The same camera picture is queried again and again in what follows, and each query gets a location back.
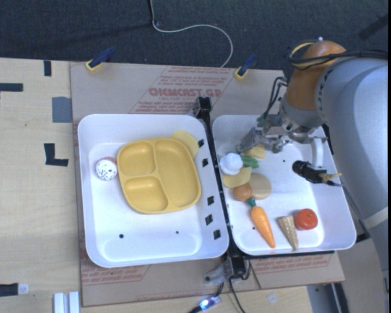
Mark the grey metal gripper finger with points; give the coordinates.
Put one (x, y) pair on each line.
(251, 140)
(278, 145)

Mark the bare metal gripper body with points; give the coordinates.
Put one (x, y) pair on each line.
(275, 127)

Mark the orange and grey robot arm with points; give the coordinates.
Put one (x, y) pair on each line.
(355, 116)

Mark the yellow cheese wedge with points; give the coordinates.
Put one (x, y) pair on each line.
(258, 152)

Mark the green toy beans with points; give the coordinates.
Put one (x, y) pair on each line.
(251, 161)

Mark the white toy garlic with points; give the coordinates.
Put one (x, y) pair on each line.
(231, 163)

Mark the yellow cheese slice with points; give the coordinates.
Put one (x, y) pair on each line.
(238, 178)

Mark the beige round biscuit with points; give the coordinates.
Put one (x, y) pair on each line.
(260, 186)

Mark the white plastic tray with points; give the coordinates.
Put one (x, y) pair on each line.
(293, 194)
(150, 236)

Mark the orange toy fruit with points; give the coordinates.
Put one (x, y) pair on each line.
(242, 192)

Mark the thin black rod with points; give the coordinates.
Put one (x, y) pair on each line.
(220, 187)

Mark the pale yellow round slice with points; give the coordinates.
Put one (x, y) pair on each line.
(187, 139)

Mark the red tomato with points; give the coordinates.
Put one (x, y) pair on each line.
(306, 219)

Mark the orange carrot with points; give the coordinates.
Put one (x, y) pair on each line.
(263, 223)

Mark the beige ice cream cone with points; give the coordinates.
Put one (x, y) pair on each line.
(289, 230)

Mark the yellow divided plate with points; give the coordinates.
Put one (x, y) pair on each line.
(159, 174)

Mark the brown cardboard board red print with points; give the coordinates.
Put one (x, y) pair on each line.
(117, 90)

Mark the black cylinder on white bracket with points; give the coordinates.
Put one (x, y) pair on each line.
(308, 171)

